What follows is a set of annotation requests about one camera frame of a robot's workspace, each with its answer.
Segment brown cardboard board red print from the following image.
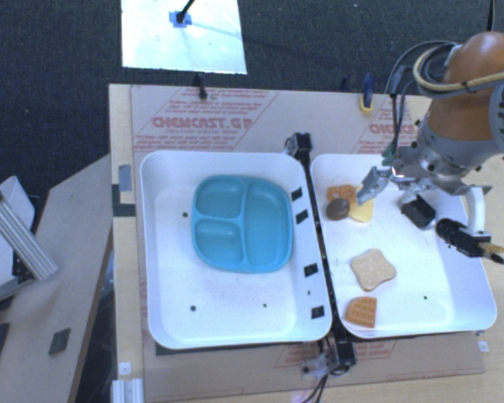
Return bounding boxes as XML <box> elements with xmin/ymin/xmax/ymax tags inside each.
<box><xmin>129</xmin><ymin>84</ymin><xmax>487</xmax><ymax>393</ymax></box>

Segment thin black rod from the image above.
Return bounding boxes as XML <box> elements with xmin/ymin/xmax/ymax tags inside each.
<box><xmin>300</xmin><ymin>152</ymin><xmax>349</xmax><ymax>346</ymax></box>

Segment black cylinder on white bracket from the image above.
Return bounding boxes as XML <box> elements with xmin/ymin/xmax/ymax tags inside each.
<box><xmin>435</xmin><ymin>184</ymin><xmax>494</xmax><ymax>259</ymax></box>

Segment beige bread slice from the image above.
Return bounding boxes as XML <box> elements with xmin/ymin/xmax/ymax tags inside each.
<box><xmin>349</xmin><ymin>248</ymin><xmax>397</xmax><ymax>293</ymax></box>

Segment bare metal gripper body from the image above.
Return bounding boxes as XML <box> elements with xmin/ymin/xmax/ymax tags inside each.
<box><xmin>389</xmin><ymin>148</ymin><xmax>484</xmax><ymax>204</ymax></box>

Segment yellow cheese slice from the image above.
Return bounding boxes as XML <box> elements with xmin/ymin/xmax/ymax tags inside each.
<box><xmin>347</xmin><ymin>198</ymin><xmax>375</xmax><ymax>224</ymax></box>

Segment blue divided plate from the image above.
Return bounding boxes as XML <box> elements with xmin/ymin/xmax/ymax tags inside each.
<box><xmin>190</xmin><ymin>174</ymin><xmax>294</xmax><ymax>275</ymax></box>

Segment orange waffle piece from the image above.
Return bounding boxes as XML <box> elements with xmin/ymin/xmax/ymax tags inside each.
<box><xmin>344</xmin><ymin>295</ymin><xmax>379</xmax><ymax>330</ymax></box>

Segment orange pretzel biscuit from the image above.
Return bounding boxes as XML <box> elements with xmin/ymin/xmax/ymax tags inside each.
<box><xmin>326</xmin><ymin>184</ymin><xmax>359</xmax><ymax>204</ymax></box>

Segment white plastic tray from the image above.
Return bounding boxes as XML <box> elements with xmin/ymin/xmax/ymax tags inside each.
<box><xmin>139</xmin><ymin>149</ymin><xmax>334</xmax><ymax>351</ymax></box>
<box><xmin>309</xmin><ymin>153</ymin><xmax>499</xmax><ymax>340</ymax></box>

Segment brown round chocolate biscuit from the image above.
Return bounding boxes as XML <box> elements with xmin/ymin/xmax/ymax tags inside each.
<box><xmin>324</xmin><ymin>197</ymin><xmax>351</xmax><ymax>222</ymax></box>

